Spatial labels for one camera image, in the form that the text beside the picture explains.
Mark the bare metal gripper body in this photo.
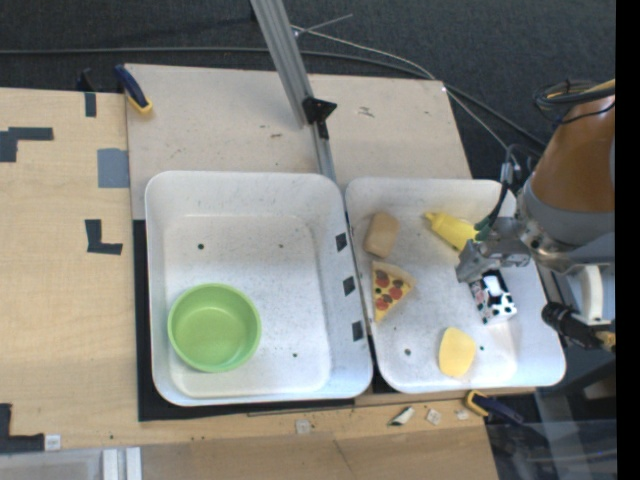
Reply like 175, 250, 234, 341
478, 216, 567, 272

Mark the yellow mustard bottle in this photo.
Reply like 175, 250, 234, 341
423, 210, 482, 252

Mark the black and white carton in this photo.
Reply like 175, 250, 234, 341
468, 271, 519, 326

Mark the pizza slice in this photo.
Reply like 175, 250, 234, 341
370, 260, 417, 325

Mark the yellow cheese slice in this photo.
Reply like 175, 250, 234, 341
437, 326, 478, 380

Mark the tan bread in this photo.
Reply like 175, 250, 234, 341
362, 211, 402, 260

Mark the white plastic tray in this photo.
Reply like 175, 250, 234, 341
144, 169, 375, 408
344, 176, 568, 395

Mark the green bowl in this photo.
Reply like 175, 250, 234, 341
166, 282, 263, 374

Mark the pale wood board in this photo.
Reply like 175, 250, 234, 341
123, 62, 537, 410

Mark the black cylinder on white bracket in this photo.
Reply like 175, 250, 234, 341
541, 263, 616, 353

